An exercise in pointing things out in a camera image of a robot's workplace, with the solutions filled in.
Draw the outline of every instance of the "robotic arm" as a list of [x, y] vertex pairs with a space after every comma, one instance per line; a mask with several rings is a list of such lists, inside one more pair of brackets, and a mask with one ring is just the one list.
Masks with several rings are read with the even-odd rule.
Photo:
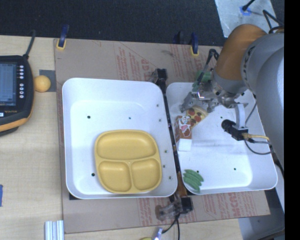
[[203, 69], [180, 106], [181, 112], [199, 105], [208, 113], [216, 106], [236, 109], [236, 123], [227, 132], [247, 132], [244, 106], [235, 100], [250, 90], [257, 103], [264, 132], [284, 169], [284, 32], [267, 34], [252, 24], [235, 28], [226, 40], [213, 71]]

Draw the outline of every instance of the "brown cylinder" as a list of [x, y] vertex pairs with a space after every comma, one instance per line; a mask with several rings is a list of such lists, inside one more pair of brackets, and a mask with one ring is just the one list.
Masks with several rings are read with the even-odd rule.
[[224, 43], [216, 62], [216, 73], [224, 79], [242, 80], [241, 61], [248, 46], [266, 34], [256, 25], [242, 24], [237, 26]]

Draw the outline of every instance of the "table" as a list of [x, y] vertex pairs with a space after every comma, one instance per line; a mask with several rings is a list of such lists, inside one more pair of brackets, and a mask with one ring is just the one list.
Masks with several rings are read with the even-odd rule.
[[[0, 35], [1, 55], [23, 55], [30, 37]], [[55, 70], [54, 39], [36, 37], [29, 54], [33, 75]], [[29, 121], [0, 137], [1, 239], [44, 239], [46, 221], [63, 219], [59, 156], [57, 99], [55, 92], [35, 93]], [[66, 234], [66, 240], [140, 240], [155, 226]], [[177, 239], [173, 226], [162, 240]], [[180, 224], [180, 239], [241, 240], [237, 219]]]

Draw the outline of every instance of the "yellow plate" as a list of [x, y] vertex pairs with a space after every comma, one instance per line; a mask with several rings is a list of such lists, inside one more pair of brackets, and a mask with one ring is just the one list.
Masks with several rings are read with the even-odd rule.
[[155, 139], [145, 131], [103, 132], [95, 141], [94, 157], [99, 180], [109, 192], [147, 192], [161, 182], [158, 146]]

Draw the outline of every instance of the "black fabric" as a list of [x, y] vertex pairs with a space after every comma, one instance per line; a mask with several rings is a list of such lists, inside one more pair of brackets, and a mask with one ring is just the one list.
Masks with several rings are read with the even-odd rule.
[[[284, 22], [285, 0], [271, 3]], [[0, 35], [58, 38], [62, 24], [75, 39], [170, 44], [183, 30], [199, 45], [225, 42], [215, 0], [0, 0]]]

